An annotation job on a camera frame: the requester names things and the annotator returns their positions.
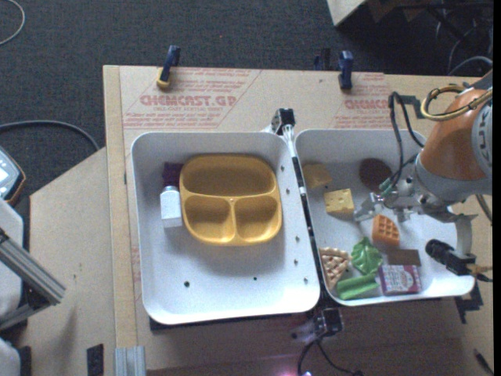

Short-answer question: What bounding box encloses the green lettuce leaf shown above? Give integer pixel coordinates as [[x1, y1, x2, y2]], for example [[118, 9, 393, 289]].
[[350, 236, 384, 276]]

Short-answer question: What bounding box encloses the brown chocolate bar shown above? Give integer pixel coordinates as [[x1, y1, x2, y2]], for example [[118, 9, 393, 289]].
[[386, 248, 422, 268]]

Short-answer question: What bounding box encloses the black cylinder on white bracket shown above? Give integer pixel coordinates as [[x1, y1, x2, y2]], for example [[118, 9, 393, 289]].
[[425, 208, 478, 277]]

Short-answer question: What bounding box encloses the dark purple packet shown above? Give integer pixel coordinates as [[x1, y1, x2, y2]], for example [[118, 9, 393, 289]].
[[161, 161, 185, 188]]

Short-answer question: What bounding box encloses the black block with thin wires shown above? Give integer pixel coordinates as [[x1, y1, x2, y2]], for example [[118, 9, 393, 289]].
[[312, 307, 345, 337], [272, 107, 296, 136]]

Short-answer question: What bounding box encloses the brown cardboard board, red print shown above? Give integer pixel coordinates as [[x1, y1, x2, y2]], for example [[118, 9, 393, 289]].
[[102, 64, 493, 372]]

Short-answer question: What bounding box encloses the brown round biscuit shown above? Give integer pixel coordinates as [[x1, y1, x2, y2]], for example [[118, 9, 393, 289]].
[[358, 157, 393, 192]]

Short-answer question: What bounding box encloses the yellow divided plate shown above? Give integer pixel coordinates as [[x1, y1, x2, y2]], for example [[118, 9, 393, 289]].
[[178, 154, 283, 247]]

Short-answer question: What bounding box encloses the yellow cheese wedge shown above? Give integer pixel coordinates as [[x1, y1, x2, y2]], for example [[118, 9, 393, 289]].
[[323, 187, 355, 217]]

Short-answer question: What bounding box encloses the thin black and white rod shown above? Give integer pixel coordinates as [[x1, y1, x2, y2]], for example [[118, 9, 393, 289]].
[[287, 130, 328, 309]]

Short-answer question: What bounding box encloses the orange waffle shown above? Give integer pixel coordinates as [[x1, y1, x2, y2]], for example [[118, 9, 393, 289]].
[[370, 214, 402, 248]]

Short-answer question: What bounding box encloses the white plastic bottle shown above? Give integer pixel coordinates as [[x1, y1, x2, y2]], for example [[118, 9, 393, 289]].
[[159, 185, 184, 229]]

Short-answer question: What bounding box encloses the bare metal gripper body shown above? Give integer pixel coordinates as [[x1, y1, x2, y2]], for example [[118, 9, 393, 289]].
[[384, 172, 460, 223]]

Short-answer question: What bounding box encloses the white plastic tray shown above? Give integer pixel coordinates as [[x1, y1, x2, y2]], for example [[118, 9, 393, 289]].
[[130, 131, 322, 326], [294, 128, 477, 307]]

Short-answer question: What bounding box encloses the pizza slice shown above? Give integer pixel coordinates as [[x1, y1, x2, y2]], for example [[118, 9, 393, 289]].
[[318, 246, 351, 291]]

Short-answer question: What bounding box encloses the pale yellow bread piece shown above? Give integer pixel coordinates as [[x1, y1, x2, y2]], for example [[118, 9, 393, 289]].
[[301, 162, 333, 191]]

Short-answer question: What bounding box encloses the pink and purple carton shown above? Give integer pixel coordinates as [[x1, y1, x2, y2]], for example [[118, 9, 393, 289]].
[[377, 264, 424, 297]]

